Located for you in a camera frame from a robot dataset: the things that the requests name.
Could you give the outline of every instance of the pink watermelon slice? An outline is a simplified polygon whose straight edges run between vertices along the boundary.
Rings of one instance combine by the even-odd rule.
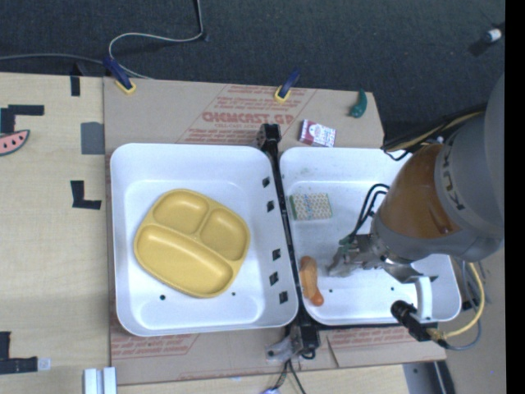
[[[17,131],[8,135],[0,135],[0,156],[15,152],[21,148],[30,135],[29,130]]]

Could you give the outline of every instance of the cardboard box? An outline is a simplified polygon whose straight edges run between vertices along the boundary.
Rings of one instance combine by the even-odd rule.
[[[124,94],[111,78],[104,79],[104,124],[107,164],[107,247],[112,268],[112,209],[109,159],[126,143],[252,144],[263,123],[281,127],[281,151],[299,142],[304,119],[337,132],[336,147],[379,148],[383,132],[374,98],[367,111],[349,116],[358,92],[292,89],[284,103],[268,86],[135,80],[137,90]],[[114,285],[114,274],[110,282]],[[163,337],[127,333],[112,313],[111,356],[119,384],[180,381],[277,373],[281,364],[267,360],[265,347],[284,336],[283,328],[215,332]],[[314,360],[300,360],[300,369],[443,360],[434,343],[418,343],[403,328],[352,328],[321,332]]]

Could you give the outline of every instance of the small box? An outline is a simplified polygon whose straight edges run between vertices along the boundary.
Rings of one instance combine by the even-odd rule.
[[[333,148],[336,142],[336,130],[314,121],[304,120],[299,141],[311,146]]]

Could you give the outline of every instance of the yellow cable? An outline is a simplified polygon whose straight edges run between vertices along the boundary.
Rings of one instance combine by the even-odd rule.
[[[470,268],[470,270],[471,270],[471,272],[472,272],[472,274],[474,276],[474,280],[476,281],[476,284],[477,284],[477,287],[478,287],[479,293],[480,293],[480,301],[479,301],[479,307],[477,309],[477,312],[474,315],[474,317],[472,318],[472,320],[470,321],[470,323],[468,323],[464,327],[461,327],[461,328],[459,328],[457,330],[454,330],[452,332],[440,332],[440,331],[436,330],[435,328],[429,328],[427,330],[427,332],[431,335],[431,337],[432,337],[432,339],[434,341],[438,341],[440,339],[441,340],[445,340],[447,338],[455,337],[455,336],[458,336],[459,334],[463,334],[464,332],[467,332],[474,325],[476,325],[477,321],[479,320],[479,318],[483,314],[483,310],[485,308],[485,291],[483,289],[483,283],[482,283],[482,280],[479,277],[479,274],[477,273],[477,270],[474,267],[474,265],[472,263],[467,263],[467,266],[468,266],[468,268]]]

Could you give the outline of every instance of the black fabric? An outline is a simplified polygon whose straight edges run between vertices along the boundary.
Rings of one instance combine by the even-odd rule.
[[[201,0],[209,42],[116,44],[146,76],[374,93],[387,138],[486,102],[504,72],[505,37],[469,50],[505,21],[505,0]],[[112,38],[198,32],[193,0],[0,0],[0,57],[76,53],[99,60]],[[88,67],[103,75],[101,67]],[[0,71],[64,74],[71,60],[0,62]]]

